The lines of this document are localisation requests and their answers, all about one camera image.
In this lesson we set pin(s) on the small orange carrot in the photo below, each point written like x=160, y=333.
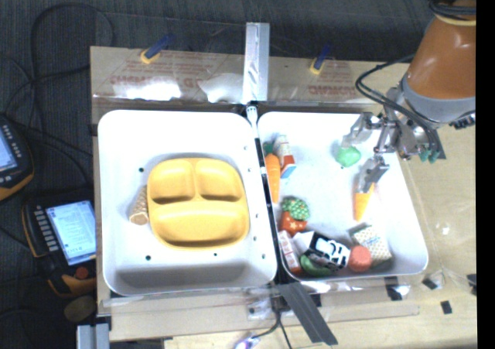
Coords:
x=362, y=202

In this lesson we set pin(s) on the yellow divided plate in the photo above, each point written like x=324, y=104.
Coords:
x=199, y=204

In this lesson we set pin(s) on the light green toy vegetable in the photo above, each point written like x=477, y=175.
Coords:
x=347, y=156

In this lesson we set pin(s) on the orange carrot with green top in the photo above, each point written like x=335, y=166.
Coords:
x=273, y=173

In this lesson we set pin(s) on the brown cardboard board, red print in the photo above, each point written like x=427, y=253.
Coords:
x=185, y=69

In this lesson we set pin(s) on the black and white carton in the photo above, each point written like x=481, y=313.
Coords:
x=328, y=248

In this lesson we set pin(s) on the white patterned packet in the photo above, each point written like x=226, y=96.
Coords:
x=375, y=243

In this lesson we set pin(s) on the white orange and blue carton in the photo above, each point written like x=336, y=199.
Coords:
x=287, y=156

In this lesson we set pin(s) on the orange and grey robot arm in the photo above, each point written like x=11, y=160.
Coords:
x=441, y=65

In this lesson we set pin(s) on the dark green toy vegetable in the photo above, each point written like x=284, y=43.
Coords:
x=311, y=268

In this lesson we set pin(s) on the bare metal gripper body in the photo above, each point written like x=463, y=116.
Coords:
x=406, y=136

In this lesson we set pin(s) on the white plastic tray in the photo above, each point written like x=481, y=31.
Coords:
x=123, y=254
x=321, y=192

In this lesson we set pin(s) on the beige waffle cone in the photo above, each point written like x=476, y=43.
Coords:
x=139, y=212

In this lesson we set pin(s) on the thin black and white rod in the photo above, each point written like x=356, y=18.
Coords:
x=251, y=117

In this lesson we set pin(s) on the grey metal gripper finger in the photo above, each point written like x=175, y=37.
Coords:
x=357, y=130
x=372, y=172

